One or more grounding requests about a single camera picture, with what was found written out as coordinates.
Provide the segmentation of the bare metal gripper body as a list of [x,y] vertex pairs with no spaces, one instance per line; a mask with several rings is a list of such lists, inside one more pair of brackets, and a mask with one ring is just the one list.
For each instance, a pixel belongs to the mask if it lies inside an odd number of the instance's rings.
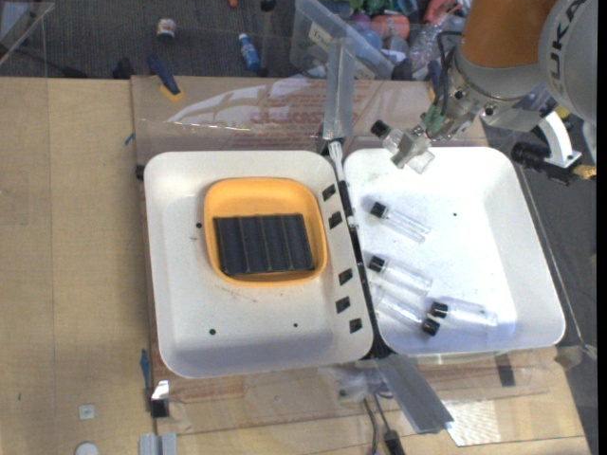
[[477,117],[497,115],[499,101],[465,77],[449,77],[438,90],[438,97],[421,116],[421,130],[430,140],[451,138],[467,130]]

